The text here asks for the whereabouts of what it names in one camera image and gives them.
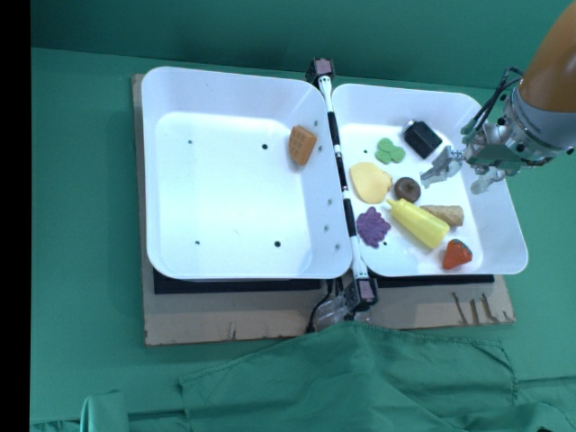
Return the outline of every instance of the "green cloth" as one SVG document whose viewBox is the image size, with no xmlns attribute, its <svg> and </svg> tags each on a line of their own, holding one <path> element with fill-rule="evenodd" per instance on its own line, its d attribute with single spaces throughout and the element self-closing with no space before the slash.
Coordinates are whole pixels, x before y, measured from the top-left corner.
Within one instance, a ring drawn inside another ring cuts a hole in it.
<svg viewBox="0 0 576 432">
<path fill-rule="evenodd" d="M 518 400 L 518 381 L 498 342 L 358 322 L 180 382 L 194 432 L 576 430 L 575 410 Z"/>
</svg>

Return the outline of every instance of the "green wall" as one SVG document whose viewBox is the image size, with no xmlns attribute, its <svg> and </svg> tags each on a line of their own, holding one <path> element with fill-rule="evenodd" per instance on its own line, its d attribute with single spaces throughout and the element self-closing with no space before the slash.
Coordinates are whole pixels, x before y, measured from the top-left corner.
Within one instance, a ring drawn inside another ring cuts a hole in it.
<svg viewBox="0 0 576 432">
<path fill-rule="evenodd" d="M 31 45 L 493 87 L 571 0 L 31 0 Z"/>
</svg>

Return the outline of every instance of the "green toy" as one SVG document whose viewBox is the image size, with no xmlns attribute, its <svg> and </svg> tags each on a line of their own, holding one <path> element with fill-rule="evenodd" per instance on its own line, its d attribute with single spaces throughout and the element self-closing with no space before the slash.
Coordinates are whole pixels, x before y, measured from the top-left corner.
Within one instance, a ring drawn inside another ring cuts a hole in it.
<svg viewBox="0 0 576 432">
<path fill-rule="evenodd" d="M 390 162 L 400 163 L 406 156 L 406 150 L 401 147 L 394 146 L 388 138 L 382 138 L 378 141 L 378 150 L 376 150 L 376 158 L 382 163 L 388 165 Z"/>
</svg>

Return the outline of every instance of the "brown donut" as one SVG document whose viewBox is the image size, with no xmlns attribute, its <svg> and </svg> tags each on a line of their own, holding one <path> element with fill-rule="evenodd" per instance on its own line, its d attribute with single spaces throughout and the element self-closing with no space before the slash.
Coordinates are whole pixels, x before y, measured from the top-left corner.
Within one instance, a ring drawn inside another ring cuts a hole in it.
<svg viewBox="0 0 576 432">
<path fill-rule="evenodd" d="M 420 198 L 420 186 L 411 177 L 401 177 L 394 185 L 394 193 L 397 198 L 403 198 L 414 203 Z"/>
</svg>

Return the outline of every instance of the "red strawberry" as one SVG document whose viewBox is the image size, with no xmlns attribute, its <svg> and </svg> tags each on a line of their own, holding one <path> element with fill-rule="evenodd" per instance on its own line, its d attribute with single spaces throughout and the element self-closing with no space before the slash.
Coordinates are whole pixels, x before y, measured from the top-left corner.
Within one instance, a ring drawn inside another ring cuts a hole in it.
<svg viewBox="0 0 576 432">
<path fill-rule="evenodd" d="M 454 269 L 472 261 L 472 251 L 460 240 L 454 239 L 448 242 L 442 267 L 444 269 Z"/>
</svg>

